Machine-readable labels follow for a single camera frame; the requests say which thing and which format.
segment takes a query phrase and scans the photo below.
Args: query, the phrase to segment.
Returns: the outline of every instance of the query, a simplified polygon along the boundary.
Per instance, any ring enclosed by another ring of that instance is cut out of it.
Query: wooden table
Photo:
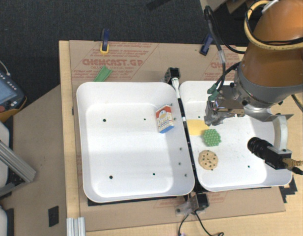
[[[77,163],[75,149],[74,119],[72,116],[73,98],[71,86],[69,41],[59,42],[60,77],[62,96],[64,160],[66,178],[67,217],[80,217]],[[293,151],[293,158],[303,159],[303,114],[288,97],[282,106],[274,106],[273,112],[294,113],[288,120],[288,148]],[[298,192],[287,196],[286,212],[261,214],[244,217],[232,217],[203,221],[210,233],[225,232],[226,236],[245,235],[303,235],[303,176],[294,175]],[[176,236],[178,224],[164,224],[88,232],[88,236]],[[186,222],[183,230],[187,236],[205,235],[199,222]]]

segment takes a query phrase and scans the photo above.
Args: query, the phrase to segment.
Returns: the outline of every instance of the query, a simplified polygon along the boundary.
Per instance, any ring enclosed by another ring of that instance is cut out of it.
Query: small box
[[[165,133],[174,127],[171,107],[164,105],[156,111],[159,132]]]

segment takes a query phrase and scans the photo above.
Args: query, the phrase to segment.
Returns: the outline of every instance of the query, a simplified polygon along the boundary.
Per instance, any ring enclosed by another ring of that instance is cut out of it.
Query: round cracker
[[[210,150],[202,151],[199,154],[198,161],[205,170],[213,170],[218,165],[217,155]]]

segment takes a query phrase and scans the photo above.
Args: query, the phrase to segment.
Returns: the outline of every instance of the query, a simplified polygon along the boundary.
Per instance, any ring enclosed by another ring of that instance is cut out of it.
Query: green object
[[[209,101],[215,100],[216,97],[218,96],[218,94],[219,94],[219,92],[218,92],[217,90],[214,91],[214,92],[212,93],[212,95],[210,95],[210,96],[208,97],[208,100],[209,100]]]
[[[218,146],[221,143],[221,137],[215,129],[207,129],[203,134],[203,139],[208,147]]]
[[[211,88],[207,90],[207,94],[212,94],[214,91],[216,91],[217,85],[213,84]]]
[[[102,66],[100,72],[98,73],[97,77],[93,80],[96,82],[103,82],[107,79],[108,76],[112,73],[112,70],[107,69],[106,66]]]

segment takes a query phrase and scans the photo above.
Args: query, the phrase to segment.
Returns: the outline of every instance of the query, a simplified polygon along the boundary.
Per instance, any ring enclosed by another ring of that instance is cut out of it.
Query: yellow block
[[[203,120],[187,120],[187,127],[191,136],[201,136],[203,131],[209,129]]]

